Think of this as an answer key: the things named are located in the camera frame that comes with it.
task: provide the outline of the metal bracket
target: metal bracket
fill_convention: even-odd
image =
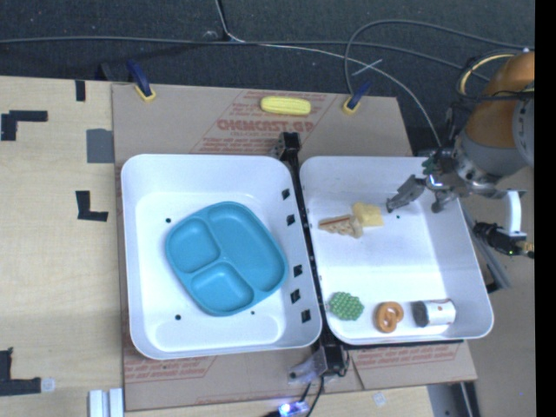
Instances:
[[[121,388],[89,391],[87,397],[88,417],[123,417],[123,392]]]
[[[280,133],[278,143],[275,147],[275,155],[281,161],[287,161],[288,158],[295,156],[301,150],[301,138],[299,133]]]
[[[308,384],[328,370],[324,347],[320,346],[303,363],[293,366],[288,371],[288,384]]]

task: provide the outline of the can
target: can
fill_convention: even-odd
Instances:
[[[456,317],[455,306],[449,299],[415,301],[411,304],[411,310],[420,328],[452,324]]]

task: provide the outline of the blue divided plate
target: blue divided plate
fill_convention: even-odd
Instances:
[[[252,308],[288,276],[273,236],[238,202],[210,205],[176,224],[166,237],[166,257],[201,309],[217,316]]]

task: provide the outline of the black wire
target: black wire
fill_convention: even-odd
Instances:
[[[468,101],[468,102],[472,102],[472,103],[478,103],[478,102],[484,102],[484,101],[507,101],[507,100],[521,100],[521,99],[526,99],[528,97],[534,97],[534,90],[520,90],[520,91],[511,91],[511,90],[500,90],[497,91],[496,93],[492,94],[492,95],[483,95],[483,94],[479,94],[479,95],[468,95],[465,91],[465,88],[462,90],[461,88],[461,83],[464,77],[467,77],[467,79],[469,77],[475,76],[475,71],[473,70],[473,68],[476,65],[480,65],[481,62],[483,61],[488,61],[488,59],[493,59],[494,58],[499,58],[499,59],[504,59],[506,58],[506,56],[516,56],[516,53],[513,51],[508,51],[508,50],[494,50],[494,51],[490,51],[486,54],[483,54],[481,56],[477,56],[477,57],[472,57],[467,61],[466,66],[464,67],[464,69],[461,71],[460,76],[458,77],[458,79],[456,80],[455,83],[455,90],[456,90],[456,94],[459,96],[459,98],[462,101]]]
[[[324,390],[324,375],[321,375],[321,385],[319,386],[319,391],[316,393],[316,396],[314,397],[313,400],[313,404],[311,405],[311,408],[309,409],[309,412],[305,415],[305,417],[309,417],[309,415],[311,415],[311,413],[314,411],[316,402],[319,401],[319,397],[321,397],[323,390]]]
[[[311,388],[312,385],[313,385],[313,382],[310,381],[309,384],[307,385],[307,387],[305,388],[305,391],[303,392],[303,395],[301,396],[299,401],[304,401],[305,400],[305,398],[307,397],[307,394],[309,392],[309,389]]]
[[[338,373],[339,377],[345,377],[348,374],[350,361],[351,361],[351,357],[349,355],[349,351],[346,351],[346,366],[340,373]]]
[[[343,40],[270,40],[270,41],[247,41],[247,42],[224,42],[215,40],[207,42],[204,40],[187,40],[187,39],[170,39],[170,38],[153,38],[153,37],[127,37],[127,36],[51,36],[51,37],[27,37],[27,38],[9,38],[0,39],[0,45],[11,45],[19,43],[53,43],[53,42],[128,42],[128,43],[162,43],[162,44],[178,44],[188,46],[265,46],[265,47],[288,47],[288,46],[309,46],[309,45],[322,45],[322,46],[345,46],[347,43]],[[392,45],[381,43],[369,42],[352,42],[352,45],[363,46],[367,48],[376,48],[383,50],[392,50],[417,56],[433,62],[446,65],[451,68],[460,70],[461,67],[457,63],[451,63],[447,60],[439,59],[438,57],[429,56],[418,51],[408,50]]]
[[[361,26],[359,29],[357,29],[352,36],[349,38],[349,40],[347,41],[346,44],[346,49],[344,52],[344,77],[346,79],[346,85],[347,85],[347,90],[349,92],[349,94],[353,94],[354,90],[351,86],[351,82],[349,79],[349,70],[348,70],[348,61],[349,61],[349,50],[351,49],[351,46],[355,44],[354,40],[355,38],[364,30],[368,30],[369,28],[374,28],[376,26],[382,25],[382,24],[411,24],[414,26],[421,26],[421,27],[425,27],[425,28],[430,28],[432,30],[439,30],[439,31],[443,31],[443,32],[447,32],[450,34],[454,34],[456,36],[462,36],[465,38],[469,38],[472,40],[477,40],[479,42],[483,42],[483,43],[490,43],[493,45],[498,45],[500,47],[505,47],[505,48],[509,48],[509,49],[514,49],[514,50],[523,50],[525,47],[522,45],[516,45],[513,43],[504,43],[504,42],[498,42],[495,40],[491,40],[485,37],[481,37],[481,36],[475,36],[473,34],[467,34],[465,32],[461,32],[461,31],[457,31],[457,30],[452,30],[450,28],[444,28],[443,26],[439,26],[436,24],[432,24],[432,23],[426,23],[426,22],[417,22],[414,20],[379,20],[377,22],[371,22],[371,23],[367,23],[363,26]]]

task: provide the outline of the black carpet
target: black carpet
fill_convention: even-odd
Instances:
[[[215,0],[0,0],[0,75],[127,81],[125,61],[133,58],[152,83],[347,94],[346,42],[375,23],[355,38],[371,45],[350,48],[359,63],[349,62],[348,80],[353,89],[369,80],[371,96],[398,98],[417,153],[436,144],[423,110],[442,137],[455,81],[471,57],[535,43],[535,0],[220,1],[225,24]],[[5,42],[53,36],[228,42]],[[371,63],[377,70],[361,70]],[[484,84],[475,79],[470,89]]]

